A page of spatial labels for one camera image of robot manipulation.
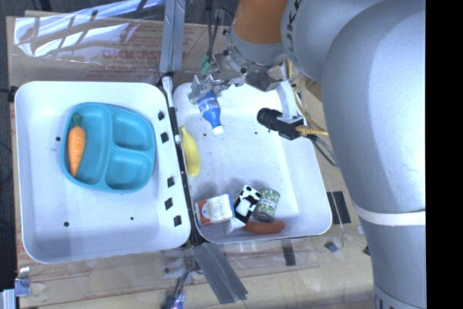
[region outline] blue plate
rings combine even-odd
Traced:
[[[67,135],[72,115],[82,116],[85,150],[75,177],[69,173]],[[77,185],[107,192],[134,192],[153,173],[156,139],[153,125],[143,116],[105,103],[81,103],[67,119],[61,166]]]

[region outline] can lid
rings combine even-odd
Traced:
[[[224,132],[224,127],[223,127],[222,125],[219,125],[219,126],[217,126],[217,127],[214,127],[214,128],[212,129],[212,133],[213,133],[214,135],[222,134],[223,132]]]

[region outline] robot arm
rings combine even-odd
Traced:
[[[320,83],[377,308],[426,308],[425,0],[240,0],[214,58],[192,102],[232,83],[274,89],[267,72],[287,59]]]

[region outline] white tray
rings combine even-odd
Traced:
[[[153,125],[156,164],[141,190],[90,190],[61,170],[57,138],[72,108],[91,101],[131,109]],[[158,88],[136,82],[29,82],[16,92],[14,107],[22,236],[31,258],[79,261],[166,250],[187,241],[190,218],[166,100]],[[169,136],[165,143],[164,132]],[[169,178],[174,180],[170,187]],[[172,206],[166,210],[169,199]]]
[[[174,91],[174,102],[178,125],[185,125],[200,153],[200,173],[189,177],[192,201],[223,193],[235,196],[244,185],[256,190],[269,187],[281,195],[275,217],[286,224],[278,234],[251,234],[242,229],[227,234],[227,222],[202,227],[195,221],[202,236],[229,243],[326,232],[332,215],[312,143],[303,137],[284,139],[256,119],[264,107],[281,111],[276,91],[262,93],[248,85],[223,90],[218,102],[225,132],[215,136],[198,107],[189,102],[190,86],[180,85]]]

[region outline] white band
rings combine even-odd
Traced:
[[[389,227],[426,225],[426,210],[412,213],[373,213],[353,204],[358,216],[372,224]]]

